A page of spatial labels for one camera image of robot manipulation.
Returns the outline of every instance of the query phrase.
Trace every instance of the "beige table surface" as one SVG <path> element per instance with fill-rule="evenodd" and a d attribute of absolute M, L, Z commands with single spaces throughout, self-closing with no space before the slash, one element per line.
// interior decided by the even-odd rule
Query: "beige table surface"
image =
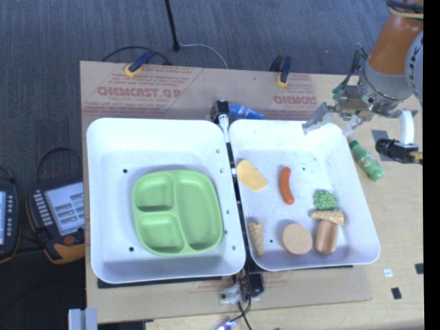
<path fill-rule="evenodd" d="M 154 107 L 143 103 L 141 107 L 146 110 L 141 112 L 133 111 L 134 106 L 127 104 L 127 97 L 122 102 L 114 96 L 115 84 L 123 88 L 133 82 L 124 79 L 123 67 L 113 63 L 81 63 L 85 158 L 85 131 L 96 118 L 200 118 L 203 111 L 208 113 L 213 101 L 226 99 L 265 112 L 266 118 L 306 120 L 322 101 L 332 103 L 331 90 L 344 78 L 291 74 L 288 88 L 280 89 L 272 72 L 148 66 L 141 75 L 157 81 L 154 94 L 163 100 Z M 170 77 L 164 80 L 164 74 Z M 168 93 L 160 97 L 164 89 Z M 414 118 L 415 143 L 423 150 L 419 103 L 412 97 L 400 107 L 419 110 Z M 333 122 L 344 126 L 339 118 Z M 375 116 L 371 122 L 358 127 L 352 138 L 376 157 L 379 155 L 374 149 L 372 130 L 386 131 L 389 138 L 400 138 L 398 120 Z M 272 275 L 268 278 L 269 284 L 276 284 L 277 280 L 273 279 L 278 279 L 281 287 L 268 287 L 261 294 L 261 302 L 253 304 L 247 315 L 253 330 L 424 328 L 424 275 L 418 274 L 415 268 L 424 262 L 423 168 L 393 161 L 383 161 L 381 165 L 386 174 L 377 182 L 371 181 L 357 166 L 381 246 L 376 262 L 346 269 Z M 87 159 L 84 174 L 87 210 Z M 86 237 L 89 237 L 89 229 L 87 222 Z M 99 323 L 153 319 L 146 323 L 147 329 L 211 330 L 227 317 L 239 314 L 236 305 L 219 305 L 218 288 L 228 286 L 228 280 L 221 280 L 217 285 L 200 282 L 102 289 L 97 286 L 97 277 L 91 268 L 89 245 L 86 266 L 87 306 L 97 309 Z M 391 291 L 394 288 L 399 289 L 400 299 L 394 299 Z M 243 319 L 235 329 L 247 329 Z"/>

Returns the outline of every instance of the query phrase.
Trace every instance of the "green bottle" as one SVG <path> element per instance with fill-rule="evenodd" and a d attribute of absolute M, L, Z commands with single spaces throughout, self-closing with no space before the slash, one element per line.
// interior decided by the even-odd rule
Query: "green bottle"
<path fill-rule="evenodd" d="M 385 174 L 385 170 L 379 165 L 373 154 L 363 149 L 357 140 L 350 143 L 350 149 L 354 152 L 357 163 L 373 181 L 377 181 Z"/>

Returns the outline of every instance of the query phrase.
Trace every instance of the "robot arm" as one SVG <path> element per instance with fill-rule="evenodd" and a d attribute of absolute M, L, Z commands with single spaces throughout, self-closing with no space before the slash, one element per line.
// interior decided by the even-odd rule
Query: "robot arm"
<path fill-rule="evenodd" d="M 421 163 L 420 159 L 414 159 L 413 152 L 417 152 L 418 147 L 411 143 L 408 135 L 413 133 L 410 127 L 417 111 L 396 108 L 412 95 L 423 103 L 424 0 L 386 0 L 386 4 L 392 14 L 371 53 L 368 55 L 358 46 L 347 77 L 333 90 L 334 106 L 321 104 L 302 127 L 307 134 L 337 113 L 347 121 L 344 134 L 350 135 L 373 115 L 399 118 L 401 141 L 385 143 L 381 140 L 376 150 L 399 162 Z M 359 81 L 356 86 L 350 86 L 348 82 L 356 70 L 359 70 Z M 403 151 L 391 150 L 394 146 L 406 147 Z"/>

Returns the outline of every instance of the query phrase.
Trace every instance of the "green divided dish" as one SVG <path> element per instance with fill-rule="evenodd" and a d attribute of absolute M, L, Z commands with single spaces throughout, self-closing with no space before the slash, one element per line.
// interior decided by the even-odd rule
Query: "green divided dish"
<path fill-rule="evenodd" d="M 133 188 L 137 236 L 151 253 L 184 256 L 206 252 L 223 236 L 219 198 L 212 181 L 193 170 L 168 170 L 139 178 Z"/>

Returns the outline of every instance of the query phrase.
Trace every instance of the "beige round disc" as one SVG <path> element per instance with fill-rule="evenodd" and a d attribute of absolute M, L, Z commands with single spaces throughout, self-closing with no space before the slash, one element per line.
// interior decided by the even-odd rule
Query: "beige round disc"
<path fill-rule="evenodd" d="M 303 225 L 291 223 L 283 231 L 283 244 L 293 254 L 306 254 L 313 245 L 313 239 Z"/>

